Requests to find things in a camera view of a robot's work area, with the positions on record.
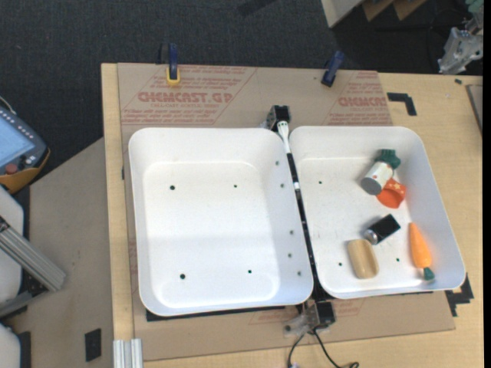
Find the white bottle with green cap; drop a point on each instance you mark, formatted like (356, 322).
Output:
(379, 173)

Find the orange packet with yellow stars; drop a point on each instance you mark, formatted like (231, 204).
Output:
(392, 196)

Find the white plastic tray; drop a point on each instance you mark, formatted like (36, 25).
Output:
(215, 221)
(337, 205)

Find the beige toy bread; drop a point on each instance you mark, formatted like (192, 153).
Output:
(363, 259)

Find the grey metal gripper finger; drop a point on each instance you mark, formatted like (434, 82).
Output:
(472, 50)
(454, 46)

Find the thin black and white rod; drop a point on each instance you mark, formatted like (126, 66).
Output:
(293, 167)

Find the small black can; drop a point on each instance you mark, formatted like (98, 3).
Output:
(385, 227)

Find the brown cardboard board red print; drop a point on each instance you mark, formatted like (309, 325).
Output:
(238, 90)

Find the orange toy carrot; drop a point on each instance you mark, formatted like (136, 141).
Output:
(419, 247)

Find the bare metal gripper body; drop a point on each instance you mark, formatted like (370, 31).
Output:
(474, 24)

